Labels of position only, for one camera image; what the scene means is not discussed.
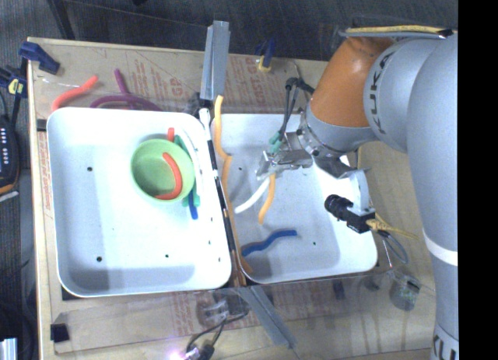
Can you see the black cylinder on white bracket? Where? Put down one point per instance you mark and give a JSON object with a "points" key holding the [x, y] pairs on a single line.
{"points": [[358, 218]]}

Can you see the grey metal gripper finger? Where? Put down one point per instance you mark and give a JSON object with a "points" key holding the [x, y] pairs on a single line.
{"points": [[279, 168], [264, 164]]}

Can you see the white plastic tray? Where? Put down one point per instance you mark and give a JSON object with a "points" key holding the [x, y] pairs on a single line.
{"points": [[303, 234], [116, 234]]}

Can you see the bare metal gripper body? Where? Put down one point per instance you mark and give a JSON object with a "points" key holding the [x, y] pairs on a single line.
{"points": [[297, 156]]}

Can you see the green bowl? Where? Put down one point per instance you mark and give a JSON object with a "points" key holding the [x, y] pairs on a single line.
{"points": [[153, 172]]}

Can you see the brown cardboard board red print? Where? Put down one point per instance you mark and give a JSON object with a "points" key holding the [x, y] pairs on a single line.
{"points": [[116, 319]]}

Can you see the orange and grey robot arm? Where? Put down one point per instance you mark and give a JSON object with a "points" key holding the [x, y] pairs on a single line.
{"points": [[428, 117]]}

